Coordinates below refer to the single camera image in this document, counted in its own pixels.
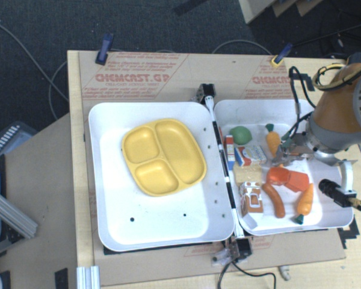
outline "toy sausage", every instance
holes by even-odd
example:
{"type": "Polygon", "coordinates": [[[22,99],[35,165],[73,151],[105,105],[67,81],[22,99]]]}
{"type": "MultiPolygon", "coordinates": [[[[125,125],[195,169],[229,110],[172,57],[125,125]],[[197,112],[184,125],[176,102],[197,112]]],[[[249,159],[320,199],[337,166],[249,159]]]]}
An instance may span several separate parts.
{"type": "Polygon", "coordinates": [[[269,183],[265,183],[262,186],[262,189],[269,195],[271,201],[274,205],[274,212],[278,219],[282,219],[285,217],[285,206],[283,205],[281,196],[279,196],[278,192],[274,189],[273,186],[269,183]]]}

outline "wooden table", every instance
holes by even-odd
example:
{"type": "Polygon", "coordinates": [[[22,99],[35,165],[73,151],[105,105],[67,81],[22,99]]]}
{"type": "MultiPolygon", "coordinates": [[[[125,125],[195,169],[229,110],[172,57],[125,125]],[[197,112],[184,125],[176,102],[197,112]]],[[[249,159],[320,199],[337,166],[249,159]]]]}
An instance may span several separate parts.
{"type": "MultiPolygon", "coordinates": [[[[303,73],[314,74],[321,66],[328,65],[334,60],[286,58],[287,68],[295,65],[303,73]]],[[[87,164],[85,144],[83,141],[84,121],[82,111],[82,93],[79,65],[79,52],[68,52],[69,67],[69,95],[70,119],[72,136],[73,181],[75,197],[76,220],[76,250],[78,267],[91,267],[94,265],[94,249],[91,233],[90,204],[88,196],[87,164]]],[[[300,84],[296,83],[298,95],[303,97],[300,84]]],[[[316,103],[320,92],[310,93],[311,99],[316,103]]],[[[354,189],[361,198],[361,154],[357,146],[343,157],[356,159],[354,168],[354,189]]],[[[361,213],[356,212],[356,221],[360,235],[356,240],[347,241],[346,258],[337,261],[328,261],[313,264],[299,264],[290,266],[290,281],[284,281],[277,268],[257,270],[255,273],[274,272],[277,276],[277,288],[358,288],[361,289],[361,213]]],[[[136,284],[111,286],[107,288],[215,288],[218,274],[203,275],[151,281],[136,284]]],[[[227,273],[223,280],[224,288],[238,288],[241,286],[256,288],[272,288],[272,277],[251,278],[240,272],[227,273]]]]}

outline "yellow plate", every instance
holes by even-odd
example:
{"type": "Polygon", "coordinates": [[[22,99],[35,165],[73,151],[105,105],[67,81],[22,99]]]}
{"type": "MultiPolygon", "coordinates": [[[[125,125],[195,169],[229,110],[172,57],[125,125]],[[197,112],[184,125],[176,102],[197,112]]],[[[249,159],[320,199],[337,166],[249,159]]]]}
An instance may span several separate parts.
{"type": "Polygon", "coordinates": [[[206,175],[199,145],[189,129],[175,119],[132,129],[122,140],[122,150],[135,182],[151,196],[184,190],[206,175]]]}

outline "gray floor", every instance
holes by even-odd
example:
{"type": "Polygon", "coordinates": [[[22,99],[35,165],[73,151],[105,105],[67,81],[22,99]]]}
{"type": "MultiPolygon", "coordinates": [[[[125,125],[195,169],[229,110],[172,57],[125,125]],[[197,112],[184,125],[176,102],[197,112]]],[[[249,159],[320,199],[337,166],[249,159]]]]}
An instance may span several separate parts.
{"type": "MultiPolygon", "coordinates": [[[[211,53],[226,41],[245,39],[278,54],[286,42],[296,44],[361,23],[361,0],[325,0],[304,17],[294,6],[279,18],[268,8],[249,25],[238,0],[208,0],[178,15],[174,9],[187,1],[0,0],[0,25],[12,32],[52,77],[65,62],[67,50],[97,50],[104,33],[113,33],[113,48],[124,51],[211,53]]],[[[290,56],[317,58],[334,52],[346,56],[361,51],[360,38],[361,29],[356,29],[340,38],[294,48],[290,56]]],[[[237,43],[219,53],[264,51],[237,43]]],[[[55,82],[67,94],[65,67],[55,82]]],[[[48,85],[23,49],[0,29],[0,130],[15,120],[38,131],[50,125],[54,117],[48,85]]],[[[67,102],[55,92],[52,104],[58,117],[68,112],[67,102]]]]}

